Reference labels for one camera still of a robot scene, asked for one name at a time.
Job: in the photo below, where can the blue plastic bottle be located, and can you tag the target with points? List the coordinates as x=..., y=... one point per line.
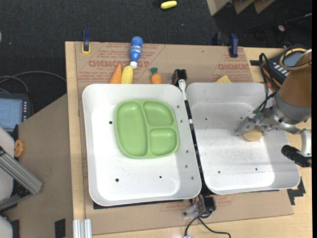
x=136, y=49

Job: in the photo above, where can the yellow cheese wedge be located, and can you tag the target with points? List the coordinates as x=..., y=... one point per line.
x=223, y=79

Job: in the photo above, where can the black cylinder on white bracket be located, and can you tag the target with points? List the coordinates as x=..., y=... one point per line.
x=294, y=155

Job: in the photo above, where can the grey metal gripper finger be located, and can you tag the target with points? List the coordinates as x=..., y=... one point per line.
x=266, y=130
x=244, y=126

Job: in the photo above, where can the white plastic tray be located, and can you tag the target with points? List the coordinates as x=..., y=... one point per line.
x=138, y=180
x=235, y=157

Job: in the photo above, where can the plain orange carrot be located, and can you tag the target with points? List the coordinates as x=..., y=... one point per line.
x=116, y=77

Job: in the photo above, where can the yellow corn cob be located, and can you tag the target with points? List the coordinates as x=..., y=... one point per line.
x=127, y=75

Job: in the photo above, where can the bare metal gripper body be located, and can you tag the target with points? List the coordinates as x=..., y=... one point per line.
x=268, y=119

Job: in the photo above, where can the small carrot with green top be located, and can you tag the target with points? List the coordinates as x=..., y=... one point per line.
x=156, y=78

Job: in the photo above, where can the brown cardboard board red print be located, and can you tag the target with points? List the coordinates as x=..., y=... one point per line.
x=173, y=56

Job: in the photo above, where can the tan round biscuit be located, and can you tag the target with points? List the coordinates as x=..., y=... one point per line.
x=253, y=136

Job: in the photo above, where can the green divided plate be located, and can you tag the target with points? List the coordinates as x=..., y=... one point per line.
x=133, y=130

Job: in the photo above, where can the orange pretzel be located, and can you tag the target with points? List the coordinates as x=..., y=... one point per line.
x=18, y=148

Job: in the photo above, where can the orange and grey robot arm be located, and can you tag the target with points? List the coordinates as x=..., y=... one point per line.
x=296, y=88

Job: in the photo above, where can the thin black and white rod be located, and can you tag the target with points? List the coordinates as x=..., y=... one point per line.
x=191, y=121

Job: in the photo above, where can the yellow oval toy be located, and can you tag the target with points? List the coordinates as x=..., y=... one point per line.
x=168, y=4

